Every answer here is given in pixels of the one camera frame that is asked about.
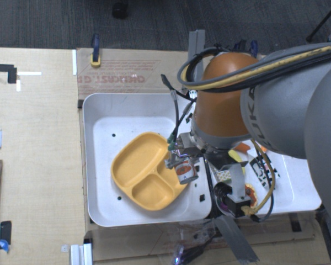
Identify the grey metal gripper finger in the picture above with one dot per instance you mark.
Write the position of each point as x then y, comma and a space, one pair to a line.
172, 162
196, 166

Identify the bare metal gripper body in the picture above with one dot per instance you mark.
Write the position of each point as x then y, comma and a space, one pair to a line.
191, 145

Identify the white and orange small can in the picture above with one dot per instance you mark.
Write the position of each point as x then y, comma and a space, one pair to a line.
184, 173

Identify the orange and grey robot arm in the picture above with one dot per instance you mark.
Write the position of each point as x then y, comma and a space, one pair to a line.
223, 112

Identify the white carton with green dots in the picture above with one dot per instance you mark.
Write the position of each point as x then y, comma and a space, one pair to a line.
222, 174

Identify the yellow divided plate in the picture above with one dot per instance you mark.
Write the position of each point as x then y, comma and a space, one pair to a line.
143, 161

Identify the yellow banana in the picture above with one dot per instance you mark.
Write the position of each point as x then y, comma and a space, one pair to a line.
235, 156

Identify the purple grapes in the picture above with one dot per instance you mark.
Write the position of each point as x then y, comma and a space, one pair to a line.
223, 206

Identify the orange carrot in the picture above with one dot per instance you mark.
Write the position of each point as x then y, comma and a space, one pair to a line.
242, 147

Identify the orange round biscuit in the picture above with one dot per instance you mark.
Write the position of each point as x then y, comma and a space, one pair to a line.
252, 195

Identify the black and white packet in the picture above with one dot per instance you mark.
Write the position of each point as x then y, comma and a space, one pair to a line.
260, 172

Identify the white plastic tray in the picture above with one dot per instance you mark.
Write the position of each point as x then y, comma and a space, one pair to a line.
104, 181
292, 186

